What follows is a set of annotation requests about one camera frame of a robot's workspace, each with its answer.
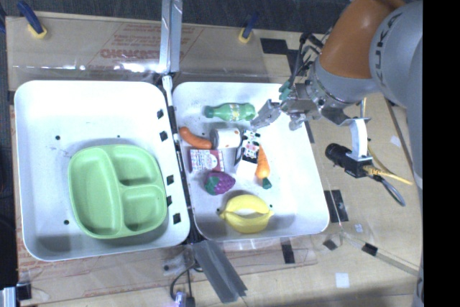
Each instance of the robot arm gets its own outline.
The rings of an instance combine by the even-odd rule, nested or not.
[[[301,70],[305,83],[294,84]],[[280,102],[271,100],[252,122],[257,129],[281,113],[291,118],[290,129],[304,121],[325,118],[337,126],[349,126],[353,150],[336,144],[326,157],[355,178],[372,162],[367,156],[367,133],[363,120],[352,119],[344,109],[370,93],[381,92],[406,108],[413,175],[423,211],[423,1],[351,0],[334,25],[314,62],[297,66],[280,89]],[[424,306],[423,253],[413,307]]]

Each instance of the metal bracket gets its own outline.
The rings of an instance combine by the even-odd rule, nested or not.
[[[180,37],[182,32],[182,0],[162,0],[160,71],[179,71]]]
[[[193,254],[222,303],[246,295],[247,287],[222,249],[214,241],[192,244]]]
[[[16,287],[7,287],[0,290],[0,307],[16,306]]]
[[[367,128],[366,122],[370,118],[345,119],[340,126],[349,126],[351,131],[351,152],[346,155],[356,161],[369,160],[367,155]]]
[[[251,130],[255,131],[258,128],[266,127],[273,123],[281,114],[280,103],[272,102],[268,99],[264,106],[259,110],[257,116],[251,120]]]

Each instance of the plastic green bottle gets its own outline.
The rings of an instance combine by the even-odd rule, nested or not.
[[[228,122],[236,122],[239,120],[251,120],[256,116],[256,109],[251,104],[223,104],[204,108],[206,118],[214,118],[217,116]]]

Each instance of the plastic food toy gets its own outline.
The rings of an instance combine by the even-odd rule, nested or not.
[[[212,148],[212,143],[209,139],[195,136],[187,127],[179,128],[179,134],[184,141],[196,149],[209,150]]]
[[[256,116],[256,109],[251,104],[223,104],[217,107],[206,106],[204,109],[206,118],[218,118],[237,122],[240,120],[251,120]]]
[[[254,213],[259,214],[259,216],[242,216],[236,214],[237,211],[241,210],[252,210]],[[273,211],[270,210],[260,197],[244,194],[230,198],[225,210],[219,216],[237,232],[251,234],[264,230],[273,214]]]
[[[262,179],[262,187],[264,189],[269,189],[272,187],[271,182],[268,180],[269,175],[270,166],[268,165],[267,156],[265,154],[264,149],[262,149],[262,146],[259,146],[259,157],[257,158],[256,177]]]
[[[206,176],[204,188],[206,192],[215,196],[229,191],[235,185],[235,178],[223,172],[210,172]]]

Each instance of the white sticker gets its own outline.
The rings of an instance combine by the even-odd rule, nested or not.
[[[336,272],[337,288],[350,288],[350,281],[347,272]]]
[[[393,143],[394,145],[398,146],[398,147],[401,147],[401,141],[400,141],[399,137],[392,136],[391,139],[390,139],[390,142]]]

